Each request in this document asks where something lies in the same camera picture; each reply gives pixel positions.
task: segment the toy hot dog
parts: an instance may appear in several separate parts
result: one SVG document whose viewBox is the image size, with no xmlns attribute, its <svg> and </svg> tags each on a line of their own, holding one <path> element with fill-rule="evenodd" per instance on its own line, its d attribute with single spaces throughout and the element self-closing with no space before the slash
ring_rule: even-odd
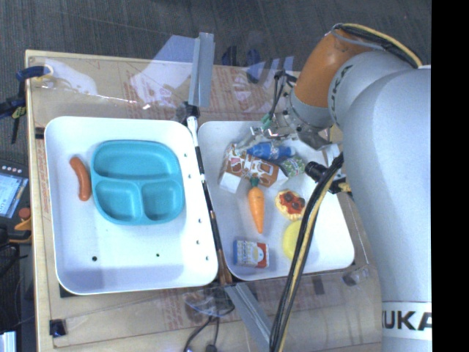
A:
<svg viewBox="0 0 469 352">
<path fill-rule="evenodd" d="M 78 178 L 79 191 L 78 198 L 87 201 L 91 197 L 91 179 L 88 170 L 80 158 L 74 156 L 70 159 L 70 165 Z"/>
</svg>

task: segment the blue divided plate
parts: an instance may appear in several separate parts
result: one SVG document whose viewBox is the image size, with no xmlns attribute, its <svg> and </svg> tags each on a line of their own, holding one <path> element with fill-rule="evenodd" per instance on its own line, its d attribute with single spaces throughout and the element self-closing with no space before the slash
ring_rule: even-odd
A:
<svg viewBox="0 0 469 352">
<path fill-rule="evenodd" d="M 93 153 L 90 172 L 97 209 L 113 223 L 166 223 L 184 207 L 179 161 L 159 142 L 103 142 Z"/>
</svg>

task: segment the orange carrot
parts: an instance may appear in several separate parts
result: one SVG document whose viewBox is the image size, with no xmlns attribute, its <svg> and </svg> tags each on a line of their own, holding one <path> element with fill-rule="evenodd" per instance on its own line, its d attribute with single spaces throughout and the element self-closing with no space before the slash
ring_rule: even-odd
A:
<svg viewBox="0 0 469 352">
<path fill-rule="evenodd" d="M 262 189 L 259 189 L 257 183 L 259 179 L 257 177 L 251 177 L 251 189 L 248 192 L 249 208 L 251 209 L 251 215 L 254 219 L 254 223 L 258 233 L 262 233 L 264 230 L 264 204 L 265 197 Z"/>
</svg>

